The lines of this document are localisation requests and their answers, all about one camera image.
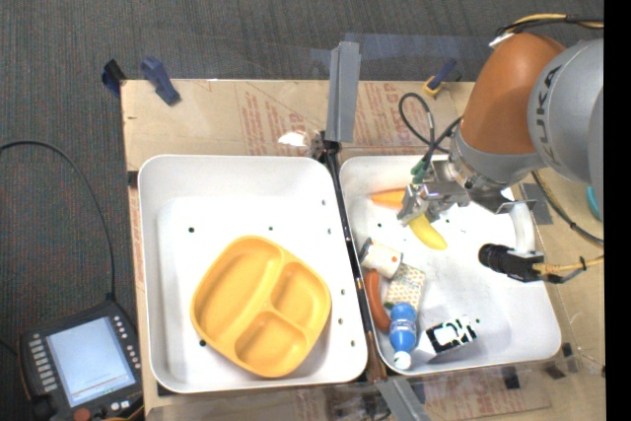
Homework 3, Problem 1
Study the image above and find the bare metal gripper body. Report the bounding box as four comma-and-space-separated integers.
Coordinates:
403, 157, 487, 217

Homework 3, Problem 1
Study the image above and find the yellow banana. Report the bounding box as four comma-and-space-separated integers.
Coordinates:
407, 213, 450, 252

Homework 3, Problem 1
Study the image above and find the orange carrot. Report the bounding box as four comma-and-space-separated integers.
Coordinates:
370, 187, 408, 210

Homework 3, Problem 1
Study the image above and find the white can with orange dot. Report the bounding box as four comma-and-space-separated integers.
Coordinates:
358, 238, 404, 281

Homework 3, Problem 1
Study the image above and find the pale packet with orange print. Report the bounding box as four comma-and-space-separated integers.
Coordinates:
384, 261, 427, 313

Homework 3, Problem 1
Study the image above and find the orange-brown sausage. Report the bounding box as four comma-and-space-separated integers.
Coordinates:
363, 268, 392, 333

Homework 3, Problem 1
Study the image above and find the white plastic tray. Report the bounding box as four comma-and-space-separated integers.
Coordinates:
338, 154, 564, 377
137, 154, 370, 394

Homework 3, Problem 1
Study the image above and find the blue bottle with white cap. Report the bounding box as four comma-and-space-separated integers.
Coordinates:
388, 301, 420, 372

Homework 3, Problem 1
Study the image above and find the white carton with black pattern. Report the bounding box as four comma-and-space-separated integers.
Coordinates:
424, 316, 480, 364

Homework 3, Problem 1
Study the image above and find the yellow divided plate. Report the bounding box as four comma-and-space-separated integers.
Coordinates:
189, 235, 333, 380

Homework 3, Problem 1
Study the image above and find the brown cardboard board red print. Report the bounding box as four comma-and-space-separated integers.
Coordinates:
120, 78, 605, 421

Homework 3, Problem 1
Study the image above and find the black cylinder on white bracket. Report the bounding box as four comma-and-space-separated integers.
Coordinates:
477, 199, 546, 285

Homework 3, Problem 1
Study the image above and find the black block with thin wires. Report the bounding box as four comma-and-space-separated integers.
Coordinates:
310, 129, 342, 159

